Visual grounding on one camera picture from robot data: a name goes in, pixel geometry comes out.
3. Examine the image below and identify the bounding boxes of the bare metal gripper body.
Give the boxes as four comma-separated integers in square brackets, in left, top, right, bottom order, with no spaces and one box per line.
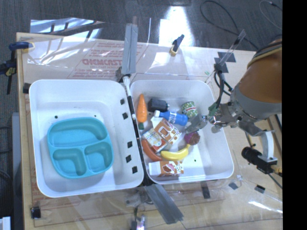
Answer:
[208,102,249,130]

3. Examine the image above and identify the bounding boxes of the purple grapes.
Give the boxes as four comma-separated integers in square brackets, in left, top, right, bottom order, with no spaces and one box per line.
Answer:
[183,131,201,146]

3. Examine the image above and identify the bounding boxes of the green and red small can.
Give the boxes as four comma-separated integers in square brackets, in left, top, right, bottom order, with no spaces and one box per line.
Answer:
[180,101,199,119]

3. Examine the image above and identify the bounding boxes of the blue bottle white cap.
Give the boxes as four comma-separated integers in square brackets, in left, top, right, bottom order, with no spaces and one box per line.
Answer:
[153,109,189,127]

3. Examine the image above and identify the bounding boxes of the large orange and white carton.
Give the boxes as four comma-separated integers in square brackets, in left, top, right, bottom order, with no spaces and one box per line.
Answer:
[150,116,182,146]

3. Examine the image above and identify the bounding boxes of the yellow banana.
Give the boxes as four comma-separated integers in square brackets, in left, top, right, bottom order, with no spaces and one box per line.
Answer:
[160,143,192,162]

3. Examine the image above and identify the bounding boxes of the white plastic tray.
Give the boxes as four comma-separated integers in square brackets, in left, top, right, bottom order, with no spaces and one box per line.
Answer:
[28,79,145,198]
[129,80,235,185]

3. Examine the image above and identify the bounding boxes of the small white and orange carton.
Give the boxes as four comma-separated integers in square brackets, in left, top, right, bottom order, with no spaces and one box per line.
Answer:
[141,128,169,154]

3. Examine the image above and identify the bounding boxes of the black rectangular box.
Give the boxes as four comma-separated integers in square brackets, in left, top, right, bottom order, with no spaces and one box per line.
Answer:
[147,97,170,113]

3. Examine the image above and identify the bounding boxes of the flat orange and white carton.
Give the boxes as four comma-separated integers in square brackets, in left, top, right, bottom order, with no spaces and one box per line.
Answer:
[148,160,185,177]

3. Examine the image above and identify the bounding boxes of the orange sausage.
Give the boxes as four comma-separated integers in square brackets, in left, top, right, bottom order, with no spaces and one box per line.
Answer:
[141,138,164,162]

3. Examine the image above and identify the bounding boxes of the orange carrot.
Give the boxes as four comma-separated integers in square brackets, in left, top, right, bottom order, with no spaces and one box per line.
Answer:
[136,93,148,130]

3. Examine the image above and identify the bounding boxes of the blue divided plate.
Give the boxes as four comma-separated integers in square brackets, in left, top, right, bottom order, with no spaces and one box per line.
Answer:
[46,116,115,180]

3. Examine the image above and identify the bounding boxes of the brown cardboard board red print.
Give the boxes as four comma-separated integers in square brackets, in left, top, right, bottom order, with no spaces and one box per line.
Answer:
[21,40,283,228]

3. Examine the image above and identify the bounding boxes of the black cylinder on white bracket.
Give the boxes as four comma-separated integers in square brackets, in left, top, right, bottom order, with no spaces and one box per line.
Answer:
[241,130,279,175]

